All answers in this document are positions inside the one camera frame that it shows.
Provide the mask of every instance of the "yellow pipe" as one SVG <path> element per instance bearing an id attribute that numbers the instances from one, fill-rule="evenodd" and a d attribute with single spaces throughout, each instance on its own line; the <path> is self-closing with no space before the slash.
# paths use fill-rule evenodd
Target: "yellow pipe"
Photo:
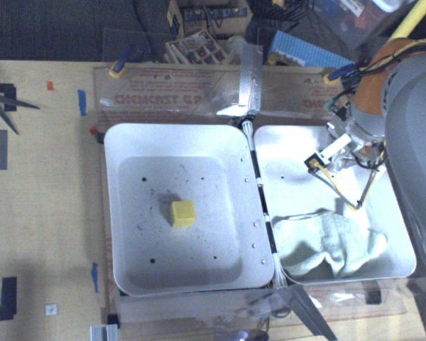
<path id="1" fill-rule="evenodd" d="M 426 0 L 418 0 L 388 40 L 407 38 L 426 15 Z"/>

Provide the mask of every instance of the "table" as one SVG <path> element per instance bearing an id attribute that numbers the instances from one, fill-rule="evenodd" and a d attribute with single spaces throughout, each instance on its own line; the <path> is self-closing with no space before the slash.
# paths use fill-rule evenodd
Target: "table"
<path id="1" fill-rule="evenodd" d="M 89 133 L 96 120 L 93 68 L 106 66 L 0 61 L 0 83 L 15 84 L 19 99 L 41 108 L 10 114 L 20 135 L 8 130 L 8 169 L 0 170 L 0 291 L 2 277 L 16 276 L 18 284 L 17 314 L 0 322 L 0 340 L 88 340 L 89 327 L 106 322 L 101 146 Z M 87 97 L 86 116 L 78 90 Z M 7 129 L 1 119 L 0 129 Z M 57 314 L 45 315 L 54 303 Z M 340 340 L 426 340 L 410 292 L 403 303 L 403 314 L 329 325 Z M 276 321 L 269 333 L 271 340 L 309 335 L 304 325 Z"/>

